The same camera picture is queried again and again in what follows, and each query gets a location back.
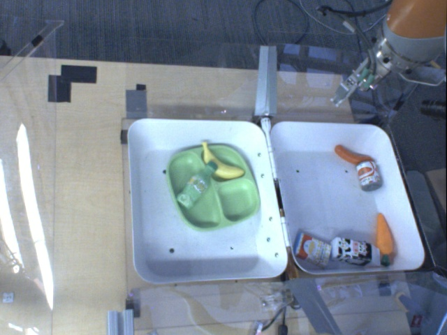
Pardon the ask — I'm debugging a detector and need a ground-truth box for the orange sausage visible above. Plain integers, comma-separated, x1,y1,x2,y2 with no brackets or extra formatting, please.
334,144,375,165

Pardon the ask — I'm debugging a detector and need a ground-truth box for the white cow print carton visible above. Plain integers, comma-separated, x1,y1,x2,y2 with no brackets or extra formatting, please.
329,236,383,268

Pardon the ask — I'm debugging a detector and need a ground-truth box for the orange carrot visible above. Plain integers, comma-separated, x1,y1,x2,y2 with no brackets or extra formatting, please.
376,212,395,268

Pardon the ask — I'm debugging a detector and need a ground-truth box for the white plastic tray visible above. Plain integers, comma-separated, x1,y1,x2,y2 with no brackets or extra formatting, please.
270,121,426,276
126,118,289,285

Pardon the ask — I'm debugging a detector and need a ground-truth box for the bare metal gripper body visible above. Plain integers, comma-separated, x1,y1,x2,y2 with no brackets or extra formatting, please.
350,38,421,92

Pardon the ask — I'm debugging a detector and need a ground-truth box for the yellow banana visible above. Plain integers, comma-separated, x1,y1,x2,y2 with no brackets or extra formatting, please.
200,141,246,181

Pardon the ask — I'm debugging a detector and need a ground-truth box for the pale wood board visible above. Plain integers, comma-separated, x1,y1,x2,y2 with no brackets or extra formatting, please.
0,54,437,335

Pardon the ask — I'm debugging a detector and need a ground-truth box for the orange and white packet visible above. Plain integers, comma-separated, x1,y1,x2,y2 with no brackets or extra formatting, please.
293,232,333,269

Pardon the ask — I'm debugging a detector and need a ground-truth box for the orange and white can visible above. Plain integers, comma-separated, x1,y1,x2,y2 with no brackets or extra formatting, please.
356,159,383,193

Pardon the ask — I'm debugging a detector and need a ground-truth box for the clear green plastic bottle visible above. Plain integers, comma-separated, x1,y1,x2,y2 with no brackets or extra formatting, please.
175,161,219,209

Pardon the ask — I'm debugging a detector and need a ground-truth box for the green divided plate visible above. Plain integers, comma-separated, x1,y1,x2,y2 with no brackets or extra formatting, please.
166,143,261,230

